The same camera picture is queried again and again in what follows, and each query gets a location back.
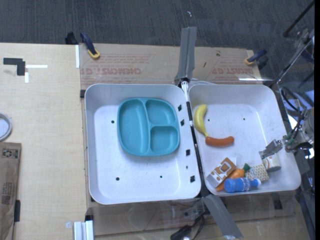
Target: dark gray floor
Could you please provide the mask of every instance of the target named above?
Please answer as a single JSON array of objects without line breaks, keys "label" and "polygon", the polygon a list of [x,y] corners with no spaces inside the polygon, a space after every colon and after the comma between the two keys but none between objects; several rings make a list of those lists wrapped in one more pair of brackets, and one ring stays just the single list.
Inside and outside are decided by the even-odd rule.
[{"label": "dark gray floor", "polygon": [[[196,46],[266,49],[269,61],[260,72],[275,78],[296,51],[297,33],[315,27],[313,6],[283,37],[311,1],[0,0],[0,42],[65,44],[68,32],[80,42],[85,31],[94,43],[179,46],[181,29],[196,26]],[[293,81],[303,77],[294,74]]]}]

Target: blue divided plate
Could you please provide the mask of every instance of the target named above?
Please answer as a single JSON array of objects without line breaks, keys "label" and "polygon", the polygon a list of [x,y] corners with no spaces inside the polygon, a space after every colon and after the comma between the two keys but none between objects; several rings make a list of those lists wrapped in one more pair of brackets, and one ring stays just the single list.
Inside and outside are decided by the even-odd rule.
[{"label": "blue divided plate", "polygon": [[179,146],[179,123],[174,108],[157,98],[129,98],[117,113],[122,148],[135,156],[164,156]]}]

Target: blue bottle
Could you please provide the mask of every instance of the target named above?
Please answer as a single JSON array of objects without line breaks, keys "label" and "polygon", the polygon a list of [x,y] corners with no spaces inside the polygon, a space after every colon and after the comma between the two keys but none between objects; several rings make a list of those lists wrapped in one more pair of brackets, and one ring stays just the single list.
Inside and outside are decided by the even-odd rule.
[{"label": "blue bottle", "polygon": [[228,193],[249,191],[251,188],[258,188],[261,185],[261,180],[255,178],[250,180],[246,177],[227,178],[224,181],[224,189]]}]

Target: yellow banana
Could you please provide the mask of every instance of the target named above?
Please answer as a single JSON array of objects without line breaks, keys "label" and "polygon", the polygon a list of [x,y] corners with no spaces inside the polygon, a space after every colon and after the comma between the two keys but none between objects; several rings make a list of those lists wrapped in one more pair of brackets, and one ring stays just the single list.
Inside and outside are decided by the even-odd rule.
[{"label": "yellow banana", "polygon": [[197,109],[195,110],[194,119],[193,119],[195,128],[200,133],[204,134],[205,137],[209,136],[206,131],[205,122],[204,122],[204,117],[207,112],[207,107],[208,106],[206,104],[202,104],[198,106]]}]

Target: white plastic tray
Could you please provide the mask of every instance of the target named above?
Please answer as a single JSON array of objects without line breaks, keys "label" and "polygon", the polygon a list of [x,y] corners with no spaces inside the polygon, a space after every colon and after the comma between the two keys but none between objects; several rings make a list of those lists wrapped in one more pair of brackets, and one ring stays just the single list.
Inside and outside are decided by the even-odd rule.
[{"label": "white plastic tray", "polygon": [[[173,106],[180,131],[179,147],[173,153],[142,157],[122,149],[117,112],[128,98],[163,99]],[[186,100],[180,88],[171,84],[95,84],[85,92],[85,113],[89,190],[95,201],[111,205],[197,196],[201,181]]]},{"label": "white plastic tray", "polygon": [[205,143],[202,133],[195,130],[201,156],[205,184],[210,192],[219,196],[247,195],[253,193],[292,191],[301,184],[301,175],[293,153],[283,147],[279,152],[281,169],[269,172],[269,180],[250,192],[217,192],[206,177],[225,158],[236,158],[242,168],[262,164],[259,151],[272,140],[281,140],[286,129],[273,91],[260,84],[205,85],[189,89],[192,113],[201,104],[207,104],[204,117],[206,131],[214,138],[234,137],[234,144],[213,147]]}]

